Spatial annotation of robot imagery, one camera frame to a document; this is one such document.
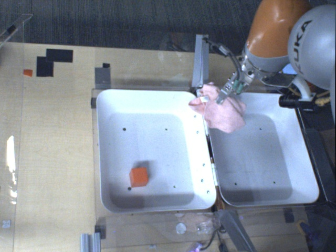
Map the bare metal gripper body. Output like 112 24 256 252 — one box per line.
222 60 260 96

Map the pink cloth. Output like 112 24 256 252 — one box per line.
188 81 247 134

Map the white plastic tray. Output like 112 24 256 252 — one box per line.
207 91 320 208
96 89 218 215

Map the orange cube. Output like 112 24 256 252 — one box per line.
129 166 150 188

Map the black cylinder on white bracket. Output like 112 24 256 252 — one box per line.
278 75 320 109

